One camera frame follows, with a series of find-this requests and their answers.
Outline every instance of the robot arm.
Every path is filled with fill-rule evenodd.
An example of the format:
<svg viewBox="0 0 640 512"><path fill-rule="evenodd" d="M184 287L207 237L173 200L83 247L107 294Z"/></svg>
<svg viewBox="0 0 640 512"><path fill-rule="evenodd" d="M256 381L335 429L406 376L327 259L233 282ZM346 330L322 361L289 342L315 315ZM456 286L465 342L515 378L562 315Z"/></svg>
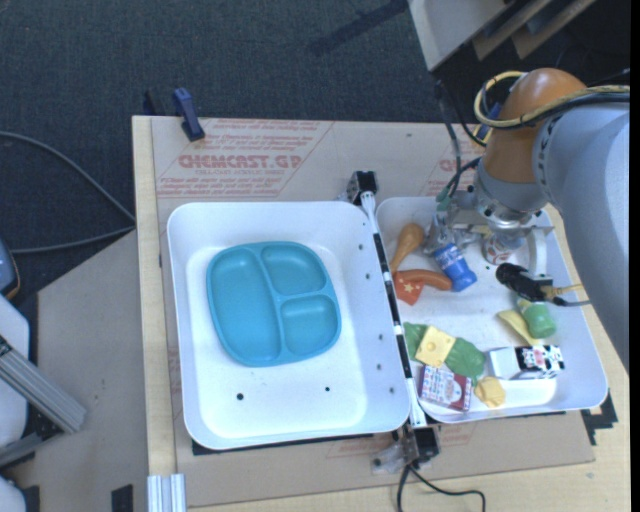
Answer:
<svg viewBox="0 0 640 512"><path fill-rule="evenodd" d="M628 372L630 106L628 88L626 100L624 88L611 90L586 101L599 93L563 71L523 74L494 123L476 185L498 233L548 203L558 209L580 279ZM515 122L571 95L585 100L535 124Z"/></svg>

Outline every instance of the blue clip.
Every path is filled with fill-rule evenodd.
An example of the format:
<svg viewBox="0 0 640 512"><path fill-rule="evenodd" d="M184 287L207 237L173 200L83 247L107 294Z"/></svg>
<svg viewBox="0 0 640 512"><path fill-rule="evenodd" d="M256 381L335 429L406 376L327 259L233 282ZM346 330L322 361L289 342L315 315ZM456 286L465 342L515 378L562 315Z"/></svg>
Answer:
<svg viewBox="0 0 640 512"><path fill-rule="evenodd" d="M182 123L182 129L187 134L190 141L204 139L204 130L198 122L198 116L196 115L196 109L193 106L193 98L189 91L184 87L180 87L173 91L173 103L178 110L178 115L184 117Z"/></svg>

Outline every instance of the dark floor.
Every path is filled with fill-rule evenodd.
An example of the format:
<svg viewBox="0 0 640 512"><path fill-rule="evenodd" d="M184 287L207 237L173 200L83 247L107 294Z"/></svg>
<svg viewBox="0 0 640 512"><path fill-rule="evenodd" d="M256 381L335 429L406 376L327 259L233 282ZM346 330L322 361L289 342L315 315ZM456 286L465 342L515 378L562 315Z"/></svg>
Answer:
<svg viewBox="0 0 640 512"><path fill-rule="evenodd" d="M201 116L442 122L442 80L472 123L475 94L502 71L554 66L591 83L630 67L630 0L596 2L525 60L509 41L483 62L464 46L433 73L403 2L0 0L0 236L22 276L16 302L113 238L24 249L133 222L14 134L65 155L133 213L131 116L145 113L150 89L168 115L185 87Z"/></svg>

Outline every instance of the divided blue plate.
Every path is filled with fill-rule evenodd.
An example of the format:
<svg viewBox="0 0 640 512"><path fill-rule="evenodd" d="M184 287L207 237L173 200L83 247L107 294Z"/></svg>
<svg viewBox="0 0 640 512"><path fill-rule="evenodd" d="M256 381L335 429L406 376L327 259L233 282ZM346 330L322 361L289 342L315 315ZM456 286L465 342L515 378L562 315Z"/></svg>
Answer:
<svg viewBox="0 0 640 512"><path fill-rule="evenodd" d="M237 245L207 268L209 308L220 342L247 366L322 354L338 340L340 308L318 255L294 242Z"/></svg>

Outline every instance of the blue can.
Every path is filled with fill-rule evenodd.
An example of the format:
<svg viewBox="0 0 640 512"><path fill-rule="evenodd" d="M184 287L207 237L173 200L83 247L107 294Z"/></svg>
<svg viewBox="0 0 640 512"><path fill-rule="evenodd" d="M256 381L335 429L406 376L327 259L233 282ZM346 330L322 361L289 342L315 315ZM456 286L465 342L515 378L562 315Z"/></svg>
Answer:
<svg viewBox="0 0 640 512"><path fill-rule="evenodd" d="M459 292L471 286L478 280L476 274L469 269L467 260L455 244L447 244L433 253L440 269L453 284L452 290Z"/></svg>

